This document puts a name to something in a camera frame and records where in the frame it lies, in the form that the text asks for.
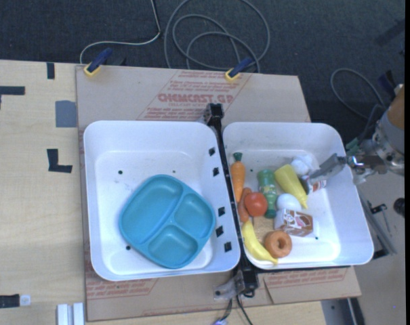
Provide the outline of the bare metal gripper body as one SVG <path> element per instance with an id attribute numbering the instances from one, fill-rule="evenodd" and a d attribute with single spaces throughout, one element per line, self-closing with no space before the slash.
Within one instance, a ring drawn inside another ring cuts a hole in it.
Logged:
<path id="1" fill-rule="evenodd" d="M 353 139 L 346 144 L 349 166 L 358 175 L 368 176 L 385 173 L 405 175 L 404 154 L 387 141 Z"/>

